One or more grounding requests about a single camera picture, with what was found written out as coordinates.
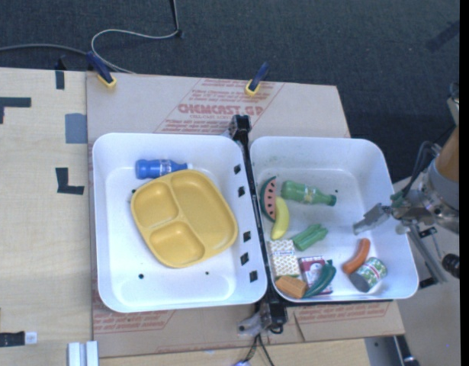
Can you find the green bottle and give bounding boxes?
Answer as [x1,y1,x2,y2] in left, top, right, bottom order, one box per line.
[280,180,338,207]

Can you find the red carton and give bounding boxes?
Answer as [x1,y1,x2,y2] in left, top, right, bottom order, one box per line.
[297,255,333,296]

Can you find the orange sausage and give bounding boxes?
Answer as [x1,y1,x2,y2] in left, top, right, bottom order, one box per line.
[341,237,371,275]

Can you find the green and white can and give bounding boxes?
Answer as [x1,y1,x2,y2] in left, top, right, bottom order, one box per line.
[349,256,389,294]

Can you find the brown cardboard board red print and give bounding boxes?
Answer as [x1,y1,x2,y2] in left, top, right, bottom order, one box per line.
[85,70,406,358]

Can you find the pale yellow patterned carton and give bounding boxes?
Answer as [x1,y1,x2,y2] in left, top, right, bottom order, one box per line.
[267,239,301,279]

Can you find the white plastic tray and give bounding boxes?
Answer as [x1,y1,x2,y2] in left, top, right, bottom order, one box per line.
[92,132,268,314]
[249,135,420,303]

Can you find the orange bread wedge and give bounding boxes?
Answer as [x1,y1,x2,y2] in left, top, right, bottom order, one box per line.
[274,274,309,300]

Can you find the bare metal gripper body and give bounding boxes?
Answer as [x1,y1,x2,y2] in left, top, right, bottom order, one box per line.
[390,183,460,236]

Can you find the watermelon slice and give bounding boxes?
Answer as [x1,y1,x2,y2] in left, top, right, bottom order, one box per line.
[259,175,278,223]

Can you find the yellow divided plate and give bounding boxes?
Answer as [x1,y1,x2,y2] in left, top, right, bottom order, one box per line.
[130,169,239,269]

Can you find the black block with wires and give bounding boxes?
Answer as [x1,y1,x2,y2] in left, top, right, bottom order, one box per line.
[227,114,252,141]
[256,300,289,334]

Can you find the green celery stalks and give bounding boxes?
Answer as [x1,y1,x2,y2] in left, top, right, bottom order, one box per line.
[291,223,329,252]

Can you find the yellow banana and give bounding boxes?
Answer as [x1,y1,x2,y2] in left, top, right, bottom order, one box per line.
[270,195,291,242]

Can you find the thin black rod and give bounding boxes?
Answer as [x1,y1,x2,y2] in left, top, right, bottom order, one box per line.
[238,135,276,305]

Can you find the blue bottle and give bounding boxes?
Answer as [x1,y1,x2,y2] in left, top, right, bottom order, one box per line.
[134,159,194,180]

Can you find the black cylinder on white bracket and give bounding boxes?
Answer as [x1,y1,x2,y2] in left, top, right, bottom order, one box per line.
[405,223,461,288]

